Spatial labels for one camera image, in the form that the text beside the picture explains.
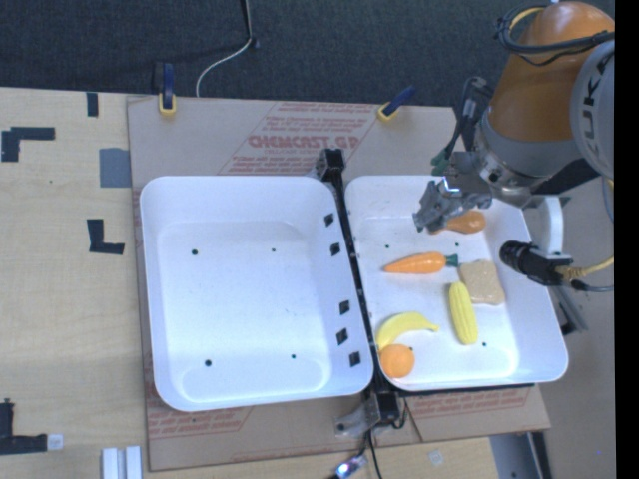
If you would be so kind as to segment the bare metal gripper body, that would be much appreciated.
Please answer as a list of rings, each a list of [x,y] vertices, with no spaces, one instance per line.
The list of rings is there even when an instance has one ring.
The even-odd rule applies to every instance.
[[[522,207],[543,182],[513,170],[492,153],[455,152],[445,169],[445,193],[469,209],[487,209],[494,200]]]

